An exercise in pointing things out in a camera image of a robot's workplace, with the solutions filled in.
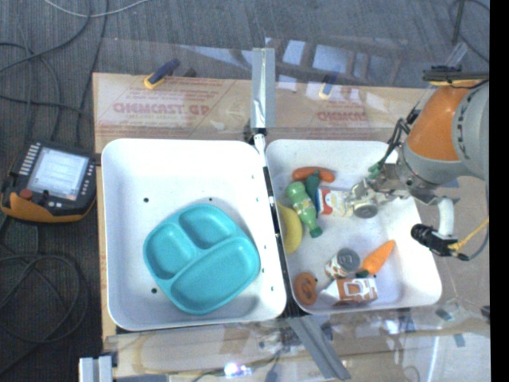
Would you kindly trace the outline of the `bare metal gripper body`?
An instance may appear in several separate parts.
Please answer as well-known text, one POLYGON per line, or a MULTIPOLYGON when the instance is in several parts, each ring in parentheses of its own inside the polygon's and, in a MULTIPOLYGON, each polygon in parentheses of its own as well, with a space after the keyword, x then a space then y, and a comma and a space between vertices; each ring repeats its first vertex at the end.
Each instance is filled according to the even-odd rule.
POLYGON ((425 205, 437 202, 437 185, 416 175, 404 162, 377 162, 368 169, 368 192, 389 193, 398 199, 413 197, 425 205))

